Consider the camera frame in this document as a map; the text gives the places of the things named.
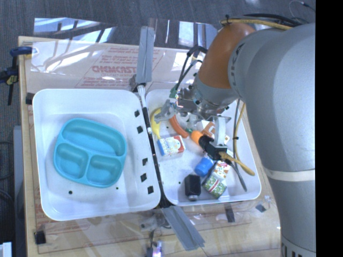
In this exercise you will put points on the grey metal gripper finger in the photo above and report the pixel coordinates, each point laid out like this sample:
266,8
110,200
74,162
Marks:
168,104
162,116

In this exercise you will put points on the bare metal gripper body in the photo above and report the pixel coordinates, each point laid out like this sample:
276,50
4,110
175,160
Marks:
190,102

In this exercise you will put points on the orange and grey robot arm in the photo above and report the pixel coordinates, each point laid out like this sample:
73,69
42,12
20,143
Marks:
278,95

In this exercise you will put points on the yellow banana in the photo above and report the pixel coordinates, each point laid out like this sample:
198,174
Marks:
155,126

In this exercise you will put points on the orange sausage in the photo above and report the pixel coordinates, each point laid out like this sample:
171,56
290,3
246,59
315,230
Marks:
177,127

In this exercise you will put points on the white carton yellow blue print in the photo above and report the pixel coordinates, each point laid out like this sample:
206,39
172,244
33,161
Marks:
171,145

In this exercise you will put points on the orange and white carton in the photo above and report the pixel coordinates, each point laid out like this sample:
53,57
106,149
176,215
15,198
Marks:
209,129

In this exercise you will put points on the orange carrot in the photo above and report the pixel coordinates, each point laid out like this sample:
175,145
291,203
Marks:
196,136

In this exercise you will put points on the white plastic tray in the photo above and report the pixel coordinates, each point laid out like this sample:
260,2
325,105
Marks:
177,167
88,103

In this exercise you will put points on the white carton red print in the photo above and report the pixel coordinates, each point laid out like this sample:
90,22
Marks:
221,170

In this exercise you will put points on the black bottle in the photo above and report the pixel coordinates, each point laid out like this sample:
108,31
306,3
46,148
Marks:
192,185

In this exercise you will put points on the blue divided plate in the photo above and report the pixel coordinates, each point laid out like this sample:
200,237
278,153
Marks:
89,151

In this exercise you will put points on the green patterned can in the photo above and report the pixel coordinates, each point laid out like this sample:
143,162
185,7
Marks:
214,187

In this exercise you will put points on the brown cardboard board red print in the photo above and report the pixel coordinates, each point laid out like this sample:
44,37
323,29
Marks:
88,63

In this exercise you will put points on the black cylinder on white bracket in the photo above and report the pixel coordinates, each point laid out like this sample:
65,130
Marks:
214,150

